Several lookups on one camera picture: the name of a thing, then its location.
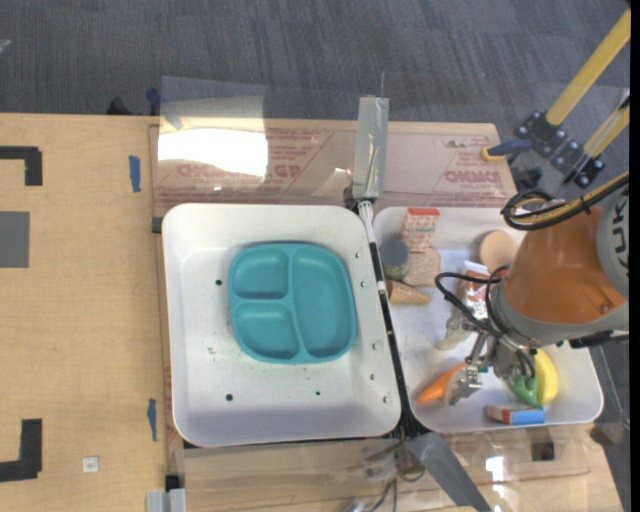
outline wooden surface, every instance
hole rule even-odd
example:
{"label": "wooden surface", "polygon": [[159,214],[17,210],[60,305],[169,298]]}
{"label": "wooden surface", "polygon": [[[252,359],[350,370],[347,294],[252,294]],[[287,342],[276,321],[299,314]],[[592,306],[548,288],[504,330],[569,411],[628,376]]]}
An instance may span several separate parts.
{"label": "wooden surface", "polygon": [[[43,421],[42,471],[0,483],[0,510],[144,510],[146,492],[164,488],[154,122],[0,114],[0,145],[38,146],[44,169],[42,187],[25,187],[22,163],[0,161],[0,210],[31,220],[29,268],[0,268],[0,461],[18,458],[22,419]],[[83,473],[93,455],[99,472]]]}

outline yellow tube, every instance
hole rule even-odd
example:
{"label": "yellow tube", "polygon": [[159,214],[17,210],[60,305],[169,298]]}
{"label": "yellow tube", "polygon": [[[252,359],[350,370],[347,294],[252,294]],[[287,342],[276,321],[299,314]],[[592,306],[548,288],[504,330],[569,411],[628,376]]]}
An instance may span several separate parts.
{"label": "yellow tube", "polygon": [[631,105],[616,109],[604,123],[584,143],[584,152],[588,156],[598,156],[604,151],[613,139],[629,124]]}
{"label": "yellow tube", "polygon": [[627,9],[547,111],[546,118],[549,124],[553,126],[562,124],[630,38],[631,9]]}

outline toy carrot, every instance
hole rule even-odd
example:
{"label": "toy carrot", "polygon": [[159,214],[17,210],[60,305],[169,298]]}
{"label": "toy carrot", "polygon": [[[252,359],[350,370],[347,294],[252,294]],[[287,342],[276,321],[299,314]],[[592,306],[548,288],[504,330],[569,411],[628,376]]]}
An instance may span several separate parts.
{"label": "toy carrot", "polygon": [[465,366],[465,363],[461,363],[451,368],[451,370],[443,373],[436,379],[433,384],[431,384],[427,389],[420,393],[420,395],[418,396],[418,402],[423,404],[425,402],[430,402],[431,400],[437,400],[444,397],[445,391],[447,390],[447,385],[449,384],[451,377],[453,377],[456,372],[458,372]]}

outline white tray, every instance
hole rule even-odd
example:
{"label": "white tray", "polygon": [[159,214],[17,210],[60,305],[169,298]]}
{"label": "white tray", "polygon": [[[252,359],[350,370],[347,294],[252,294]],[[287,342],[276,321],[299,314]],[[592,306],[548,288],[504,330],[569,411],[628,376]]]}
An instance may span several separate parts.
{"label": "white tray", "polygon": [[[335,206],[183,204],[162,224],[173,415],[197,446],[370,437],[392,430],[400,400],[360,219]],[[339,359],[257,361],[235,341],[227,272],[243,248],[272,241],[319,244],[345,264],[357,334]]]}
{"label": "white tray", "polygon": [[[477,260],[477,244],[482,236],[495,229],[511,234],[517,241],[523,232],[504,224],[499,211],[486,208],[439,208],[440,218],[432,246],[441,255],[441,271],[462,272],[465,260]],[[386,208],[374,219],[374,232],[379,245],[399,235],[406,208]],[[455,279],[444,281],[453,290]],[[435,378],[464,361],[475,337],[472,335],[455,349],[435,348],[446,333],[445,322],[453,312],[437,288],[421,288],[433,296],[427,305],[391,305],[400,360],[408,388],[411,409],[425,427],[442,433],[469,432],[512,428],[488,419],[484,406],[516,401],[506,384],[491,369],[482,375],[483,389],[456,405],[442,401],[420,404],[416,398]],[[574,350],[568,344],[546,347],[559,376],[558,396],[545,406],[545,424],[588,423],[598,417],[603,396],[598,377],[587,350]]]}

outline teal plate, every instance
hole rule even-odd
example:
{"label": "teal plate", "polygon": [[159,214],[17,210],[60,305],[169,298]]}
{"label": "teal plate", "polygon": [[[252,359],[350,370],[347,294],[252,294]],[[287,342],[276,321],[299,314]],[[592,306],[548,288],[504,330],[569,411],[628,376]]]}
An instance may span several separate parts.
{"label": "teal plate", "polygon": [[342,261],[305,243],[270,243],[240,252],[229,268],[236,341],[255,359],[310,364],[353,345],[356,311]]}

